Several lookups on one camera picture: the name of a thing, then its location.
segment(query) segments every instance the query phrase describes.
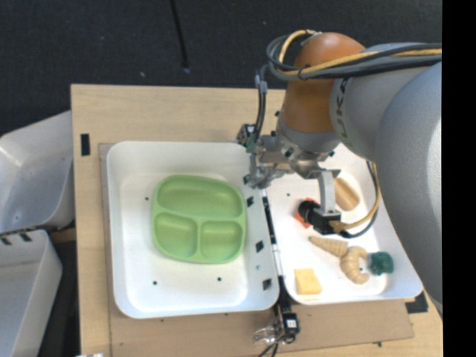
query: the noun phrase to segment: black hole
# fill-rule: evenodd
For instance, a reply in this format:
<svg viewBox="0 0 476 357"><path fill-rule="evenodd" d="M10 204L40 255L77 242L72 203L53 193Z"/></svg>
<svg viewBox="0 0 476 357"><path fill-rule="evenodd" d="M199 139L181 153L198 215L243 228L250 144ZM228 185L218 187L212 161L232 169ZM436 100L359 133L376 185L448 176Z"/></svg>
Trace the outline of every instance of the black hole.
<svg viewBox="0 0 476 357"><path fill-rule="evenodd" d="M263 241L259 241L256 245L256 252L259 253L261 250L263 250L265 248L265 244L263 243Z"/></svg>
<svg viewBox="0 0 476 357"><path fill-rule="evenodd" d="M263 281L263 291L271 287L271 279L266 279Z"/></svg>
<svg viewBox="0 0 476 357"><path fill-rule="evenodd" d="M25 242L31 242L31 238L27 234L20 234L20 237L25 241Z"/></svg>
<svg viewBox="0 0 476 357"><path fill-rule="evenodd" d="M81 156L91 155L91 144L89 143L89 134L81 134Z"/></svg>

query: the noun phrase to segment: green toy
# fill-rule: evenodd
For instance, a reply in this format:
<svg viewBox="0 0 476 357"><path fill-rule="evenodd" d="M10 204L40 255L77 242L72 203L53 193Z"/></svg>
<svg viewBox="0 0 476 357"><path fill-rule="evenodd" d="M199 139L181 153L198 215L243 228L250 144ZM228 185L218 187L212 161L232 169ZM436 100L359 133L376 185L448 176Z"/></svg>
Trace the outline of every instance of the green toy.
<svg viewBox="0 0 476 357"><path fill-rule="evenodd" d="M155 189L152 236L168 257L194 263L228 263L242 252L245 235L245 200L226 181L174 175Z"/></svg>
<svg viewBox="0 0 476 357"><path fill-rule="evenodd" d="M370 255L369 269L374 275L382 275L383 273L391 274L393 272L393 259L389 253L378 251Z"/></svg>

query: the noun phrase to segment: gray robot arm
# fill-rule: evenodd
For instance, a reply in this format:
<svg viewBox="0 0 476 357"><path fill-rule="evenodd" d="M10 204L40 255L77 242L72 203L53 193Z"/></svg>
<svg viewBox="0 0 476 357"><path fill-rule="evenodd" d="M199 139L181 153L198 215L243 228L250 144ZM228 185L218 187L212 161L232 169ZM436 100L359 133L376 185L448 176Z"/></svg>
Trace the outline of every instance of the gray robot arm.
<svg viewBox="0 0 476 357"><path fill-rule="evenodd" d="M285 65L286 47L300 36L296 63ZM443 316L441 45L364 49L343 35L302 30L271 42L267 55L269 71L289 84L276 132L248 138L250 184L296 172L317 179L332 203L329 174L337 172L319 163L340 142L374 163L390 220Z"/></svg>

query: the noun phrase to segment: wooden board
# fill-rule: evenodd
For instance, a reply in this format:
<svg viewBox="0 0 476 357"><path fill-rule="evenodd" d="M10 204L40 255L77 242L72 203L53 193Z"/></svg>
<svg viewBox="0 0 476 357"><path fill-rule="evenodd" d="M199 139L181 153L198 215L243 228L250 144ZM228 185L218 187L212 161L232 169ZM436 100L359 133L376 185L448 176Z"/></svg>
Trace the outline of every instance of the wooden board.
<svg viewBox="0 0 476 357"><path fill-rule="evenodd" d="M282 100L283 91L269 92L263 133L274 128L274 113ZM254 122L256 91L73 85L71 109L82 353L114 357L156 356L159 351L161 356L260 354L263 347L252 344L252 332L272 319L271 310L152 320L135 320L121 314L108 284L111 274L103 227L99 157L100 144L128 140L230 141L243 123ZM89 140L89 149L85 139ZM402 300L295 306L295 310L303 330L295 343L281 347L280 352L353 344L370 344L370 350L376 350L371 343L414 340ZM441 324L434 312L418 316L426 315L434 321L434 327ZM442 336L438 329L433 331L433 350L438 351L438 338ZM412 348L412 344L404 345L399 352L404 350L406 356L438 356L412 354L412 350L417 351ZM290 356L317 356L306 353L294 352Z"/></svg>

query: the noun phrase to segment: wire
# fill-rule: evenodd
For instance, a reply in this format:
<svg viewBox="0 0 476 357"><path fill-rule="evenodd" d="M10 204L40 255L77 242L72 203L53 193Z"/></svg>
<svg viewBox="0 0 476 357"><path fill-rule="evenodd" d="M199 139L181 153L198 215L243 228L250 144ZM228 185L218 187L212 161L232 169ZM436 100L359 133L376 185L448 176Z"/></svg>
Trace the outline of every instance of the wire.
<svg viewBox="0 0 476 357"><path fill-rule="evenodd" d="M359 221L355 221L352 223L346 223L341 221L329 221L329 224L332 226L334 231L337 234L344 232L342 236L346 238L355 238L365 233L375 222L377 210L379 209L381 193L380 193L380 186L379 186L379 178L377 176L377 168L374 163L370 163L369 161L367 162L367 166L369 167L370 175L372 176L373 185L375 187L375 202L373 203L373 206L370 209L369 213L364 218L360 219ZM365 222L369 220L370 220L370 223L367 225L367 227L364 230L358 232L357 234L350 234L346 232L347 230L351 228L356 228L357 226L363 225Z"/></svg>
<svg viewBox="0 0 476 357"><path fill-rule="evenodd" d="M264 80L265 72L268 69L267 65L264 65L259 71L257 71L257 89L258 89L258 114L256 118L256 123L254 124L254 139L257 140L261 135L261 130L263 129L263 124L265 121L266 113L266 94L267 94L267 84Z"/></svg>
<svg viewBox="0 0 476 357"><path fill-rule="evenodd" d="M300 37L319 35L314 30L297 30L271 41L266 48L270 72L281 80L335 79L433 65L442 59L440 43L403 45L385 51L368 51L304 68L284 64L289 46Z"/></svg>
<svg viewBox="0 0 476 357"><path fill-rule="evenodd" d="M276 355L276 352L277 352L277 347L279 346L279 344L277 343L277 340L276 340L276 343L275 344L271 344L269 347L267 347L266 349L264 349L264 351L261 352L261 354L258 356L258 357L264 357L266 355L267 352L269 352L271 350L272 347L274 347L273 349L273 352L271 354L270 357L274 357Z"/></svg>

